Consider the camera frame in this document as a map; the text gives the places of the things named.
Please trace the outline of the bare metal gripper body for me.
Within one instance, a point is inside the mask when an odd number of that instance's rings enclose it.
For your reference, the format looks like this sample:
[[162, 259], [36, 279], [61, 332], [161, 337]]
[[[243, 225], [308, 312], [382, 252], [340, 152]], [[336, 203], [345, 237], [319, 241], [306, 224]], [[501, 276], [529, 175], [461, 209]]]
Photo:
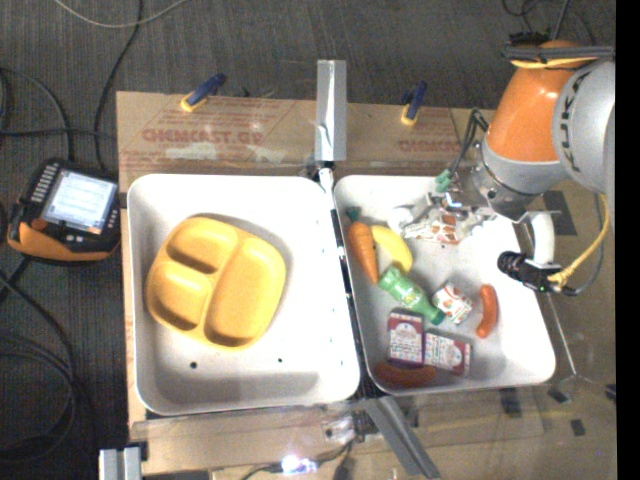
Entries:
[[477, 178], [475, 169], [471, 167], [452, 175], [448, 187], [448, 209], [459, 214], [495, 218], [497, 214], [490, 206], [486, 193], [477, 186]]

